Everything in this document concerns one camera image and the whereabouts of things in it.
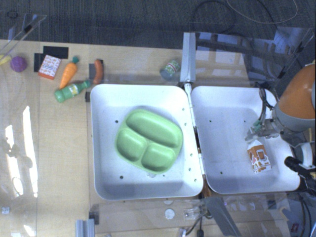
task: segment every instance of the table surface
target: table surface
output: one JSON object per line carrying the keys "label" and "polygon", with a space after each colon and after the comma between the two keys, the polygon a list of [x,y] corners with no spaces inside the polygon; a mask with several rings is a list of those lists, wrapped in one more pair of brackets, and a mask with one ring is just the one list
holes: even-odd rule
{"label": "table surface", "polygon": [[[42,53],[44,46],[69,48],[69,59],[62,60],[54,80],[39,77],[33,71],[34,53]],[[172,59],[181,61],[181,50],[23,41],[15,48],[14,55],[25,57],[28,67],[25,71],[16,73],[8,63],[0,66],[0,97],[3,100],[0,103],[0,133],[5,138],[6,129],[10,125],[13,127],[14,144],[20,150],[16,159],[24,194],[17,195],[14,189],[18,185],[13,188],[12,184],[6,182],[12,180],[12,167],[7,167],[10,166],[8,162],[15,159],[6,157],[5,163],[1,165],[5,171],[0,173],[0,198],[3,201],[2,206],[7,204],[10,207],[10,213],[0,216],[1,236],[27,232],[28,227],[34,236],[74,236],[76,220],[86,220],[93,206],[98,206],[100,213],[105,215],[100,217],[100,224],[96,226],[98,237],[106,233],[111,233],[113,237],[177,236],[179,227],[193,224],[194,220],[184,219],[184,210],[192,208],[196,200],[106,202],[98,197],[93,186],[92,149],[88,138],[91,129],[89,104],[85,102],[84,93],[61,104],[53,94],[59,86],[63,68],[75,55],[80,62],[72,81],[87,79],[88,65],[98,58],[105,64],[104,82],[123,79],[127,83],[145,80],[153,84],[176,85],[176,82],[164,81],[159,70]],[[218,76],[221,70],[225,71],[225,79],[234,79],[236,71],[239,71],[240,85],[247,85],[245,66],[239,64],[237,56],[232,63],[217,63],[215,67],[214,63],[207,63],[215,59],[214,53],[199,52],[197,68],[201,69],[197,70],[197,79],[208,79],[215,75],[220,81],[223,78]],[[29,155],[25,142],[30,133],[25,123],[27,107],[30,110],[33,155]],[[27,173],[21,167],[30,167],[29,161],[22,157],[25,155],[33,163],[32,171]],[[279,203],[278,208],[289,208],[284,194],[274,196]],[[265,195],[263,198],[264,201],[269,199]],[[168,208],[175,211],[172,220],[167,220],[164,216]],[[288,233],[287,223],[279,210],[268,211],[265,206],[256,211],[232,209],[231,215],[243,236],[261,233],[263,221],[271,233]],[[207,236],[221,236],[213,219],[205,220],[203,225]]]}

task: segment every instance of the purple ball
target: purple ball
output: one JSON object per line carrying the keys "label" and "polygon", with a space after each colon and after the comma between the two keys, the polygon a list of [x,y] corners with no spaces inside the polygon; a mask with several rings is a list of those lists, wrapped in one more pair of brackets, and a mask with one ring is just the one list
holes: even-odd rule
{"label": "purple ball", "polygon": [[21,56],[14,57],[10,62],[11,69],[13,69],[15,72],[22,72],[26,69],[28,64],[26,63],[26,60]]}

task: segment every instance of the red and white box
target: red and white box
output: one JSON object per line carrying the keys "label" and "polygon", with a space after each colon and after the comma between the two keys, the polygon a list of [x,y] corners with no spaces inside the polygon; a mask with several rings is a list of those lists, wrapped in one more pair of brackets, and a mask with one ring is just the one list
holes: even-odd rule
{"label": "red and white box", "polygon": [[39,76],[54,80],[61,59],[46,55],[39,69]]}

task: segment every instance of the bottle label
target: bottle label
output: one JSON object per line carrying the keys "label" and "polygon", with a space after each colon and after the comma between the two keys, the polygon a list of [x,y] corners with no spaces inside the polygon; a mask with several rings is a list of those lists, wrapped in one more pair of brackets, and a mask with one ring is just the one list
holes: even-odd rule
{"label": "bottle label", "polygon": [[79,94],[78,87],[75,84],[70,85],[69,90],[70,90],[73,97],[77,96]]}

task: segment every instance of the white cable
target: white cable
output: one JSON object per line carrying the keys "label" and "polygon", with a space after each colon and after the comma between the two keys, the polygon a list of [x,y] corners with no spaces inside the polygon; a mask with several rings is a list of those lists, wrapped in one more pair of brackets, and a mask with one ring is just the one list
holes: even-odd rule
{"label": "white cable", "polygon": [[289,20],[295,18],[295,17],[297,16],[297,13],[298,13],[297,4],[296,4],[295,0],[293,0],[293,3],[294,3],[295,8],[296,8],[296,12],[295,12],[294,16],[290,17],[289,19],[286,19],[286,20],[283,20],[283,21],[279,21],[279,22],[261,22],[261,21],[257,21],[257,20],[254,20],[254,19],[252,19],[252,18],[249,18],[249,17],[246,16],[245,14],[242,14],[241,12],[239,12],[238,10],[236,10],[236,9],[229,3],[228,0],[226,0],[226,2],[228,3],[229,7],[230,7],[231,9],[233,9],[235,12],[237,12],[239,15],[241,15],[241,16],[243,16],[243,17],[245,17],[245,18],[247,18],[247,19],[249,19],[249,20],[251,20],[251,21],[253,21],[253,22],[259,23],[259,24],[266,24],[266,25],[267,25],[267,24],[281,24],[281,23],[287,22],[287,21],[289,21]]}

